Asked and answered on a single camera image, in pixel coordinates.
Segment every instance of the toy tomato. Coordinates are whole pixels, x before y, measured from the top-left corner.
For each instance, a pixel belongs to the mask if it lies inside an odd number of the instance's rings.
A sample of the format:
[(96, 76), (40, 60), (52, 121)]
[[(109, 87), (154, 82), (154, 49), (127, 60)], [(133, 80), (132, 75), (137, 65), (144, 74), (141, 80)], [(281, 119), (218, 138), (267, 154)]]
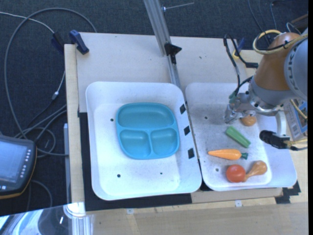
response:
[(245, 179), (246, 171), (239, 164), (232, 164), (226, 170), (226, 178), (232, 183), (239, 183)]

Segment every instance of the toy carrot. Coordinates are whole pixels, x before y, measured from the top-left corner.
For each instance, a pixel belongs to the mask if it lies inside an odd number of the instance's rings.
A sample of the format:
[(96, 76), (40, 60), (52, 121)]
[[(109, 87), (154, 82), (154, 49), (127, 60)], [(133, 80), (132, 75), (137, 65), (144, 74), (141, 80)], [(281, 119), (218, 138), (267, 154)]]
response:
[(214, 150), (214, 151), (208, 151), (207, 154), (223, 159), (228, 160), (237, 160), (240, 158), (247, 159), (248, 153), (241, 153), (237, 149), (222, 149), (222, 150)]

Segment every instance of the metal bracket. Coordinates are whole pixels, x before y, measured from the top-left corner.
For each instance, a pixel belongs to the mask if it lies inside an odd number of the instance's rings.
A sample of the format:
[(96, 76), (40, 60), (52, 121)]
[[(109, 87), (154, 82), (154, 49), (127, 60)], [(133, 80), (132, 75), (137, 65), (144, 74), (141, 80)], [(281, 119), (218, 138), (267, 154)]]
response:
[(243, 204), (241, 203), (241, 200), (235, 200), (235, 206), (236, 207), (242, 207)]
[(171, 57), (172, 64), (175, 65), (176, 64), (175, 55), (181, 51), (181, 48), (171, 43), (166, 43), (164, 45), (164, 48), (165, 48), (166, 55)]
[(133, 214), (134, 213), (134, 209), (133, 208), (127, 208), (126, 209), (126, 213), (127, 214)]

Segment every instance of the green cucumber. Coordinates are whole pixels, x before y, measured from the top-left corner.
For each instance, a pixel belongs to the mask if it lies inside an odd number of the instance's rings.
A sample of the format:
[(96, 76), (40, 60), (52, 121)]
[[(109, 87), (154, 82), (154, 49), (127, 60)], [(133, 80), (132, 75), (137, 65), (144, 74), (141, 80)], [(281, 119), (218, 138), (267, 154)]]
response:
[(226, 135), (234, 139), (234, 141), (241, 144), (243, 147), (248, 148), (251, 142), (246, 139), (238, 130), (236, 130), (233, 126), (229, 126), (226, 130)]

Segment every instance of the blue divided plate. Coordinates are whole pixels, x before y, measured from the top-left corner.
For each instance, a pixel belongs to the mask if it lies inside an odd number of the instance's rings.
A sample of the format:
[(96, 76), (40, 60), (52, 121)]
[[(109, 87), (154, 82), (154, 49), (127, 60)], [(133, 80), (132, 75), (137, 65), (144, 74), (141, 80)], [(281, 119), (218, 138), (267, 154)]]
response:
[(133, 159), (159, 159), (175, 154), (179, 148), (176, 118), (159, 103), (131, 103), (116, 114), (119, 144)]

